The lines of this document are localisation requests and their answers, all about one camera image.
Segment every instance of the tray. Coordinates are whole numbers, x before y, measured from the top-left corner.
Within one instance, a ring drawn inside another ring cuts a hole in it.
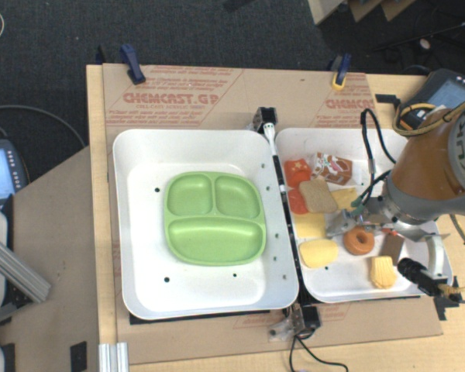
[[[191,264],[249,263],[265,248],[263,210],[258,190],[244,177],[222,172],[178,175],[165,193],[167,245]]]
[[[286,308],[298,278],[268,142],[246,130],[129,129],[113,145],[122,296],[140,319],[157,320]],[[233,266],[176,257],[164,228],[165,189],[189,172],[238,175],[258,190],[266,242]]]
[[[383,129],[384,144],[389,153],[396,159],[406,144],[406,138],[399,136],[391,129]],[[392,163],[386,158],[379,144],[377,131],[368,130],[369,143],[376,161],[377,175],[392,168]],[[329,190],[355,187],[360,194],[369,184],[367,153],[363,147],[362,132],[360,129],[284,129],[276,138],[276,146],[281,164],[287,160],[310,159],[314,153],[322,152],[346,158],[353,161],[353,176],[347,186],[328,183]],[[374,187],[374,196],[382,191],[382,183]],[[328,225],[336,214],[326,214],[325,222]],[[434,222],[427,222],[422,228],[429,233],[438,233]],[[294,236],[297,245],[314,239],[315,237],[302,237],[298,235],[296,224],[293,224]],[[338,258],[329,266],[317,269],[307,268],[301,264],[301,273],[305,287],[311,296],[323,302],[361,301],[369,299],[396,298],[424,295],[415,284],[398,276],[396,284],[387,290],[377,289],[370,281],[370,258],[379,255],[384,242],[384,235],[376,236],[375,247],[371,253],[356,257],[346,251],[343,237],[335,236]],[[401,251],[402,257],[410,257],[427,266],[429,250],[426,243],[416,243],[406,239]],[[443,276],[448,277],[448,284],[453,282],[453,272],[445,254]]]

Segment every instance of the wooden table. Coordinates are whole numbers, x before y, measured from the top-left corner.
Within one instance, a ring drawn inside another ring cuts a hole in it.
[[[424,77],[396,75],[368,75],[373,94],[410,96]],[[98,296],[98,328],[100,343],[116,343],[114,274],[112,264],[111,223],[109,213],[109,184],[107,182],[107,150],[105,145],[105,117],[103,72],[101,66],[87,67],[88,117],[91,149],[91,178],[95,228],[95,257]],[[377,105],[381,125],[391,123],[391,105]],[[465,230],[465,218],[460,217]],[[451,233],[445,240],[446,252],[460,285],[465,285],[465,246],[447,216],[438,221],[441,233]],[[404,339],[378,343],[354,344],[318,348],[317,356],[323,360],[345,363],[354,371],[465,371],[465,305],[449,308],[447,321],[442,322],[442,336]],[[335,367],[314,364],[304,351],[295,350],[294,365],[297,370],[337,370]],[[132,366],[133,372],[150,371],[273,371],[289,370],[288,351],[255,353],[239,356],[172,361]]]

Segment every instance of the black floor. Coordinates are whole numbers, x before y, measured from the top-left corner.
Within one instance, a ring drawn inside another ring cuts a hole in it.
[[[418,0],[388,22],[380,8],[355,23],[342,6],[316,26],[307,0],[0,0],[0,105],[27,105],[69,122],[88,141],[85,66],[103,45],[108,60],[131,43],[142,64],[323,71],[351,53],[351,71],[421,74],[445,67],[465,74],[465,26],[432,39],[374,52],[383,43],[457,26],[465,0]],[[34,180],[80,149],[50,117],[0,110],[0,126]]]

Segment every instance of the green plate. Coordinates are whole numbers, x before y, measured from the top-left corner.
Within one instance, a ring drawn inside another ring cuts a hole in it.
[[[165,236],[179,259],[208,266],[246,264],[265,249],[264,207],[244,177],[187,172],[174,177],[164,201]]]

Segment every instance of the donut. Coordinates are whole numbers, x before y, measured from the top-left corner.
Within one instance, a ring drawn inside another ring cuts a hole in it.
[[[343,236],[346,250],[353,255],[365,255],[369,253],[375,244],[374,234],[366,232],[362,226],[353,227]]]

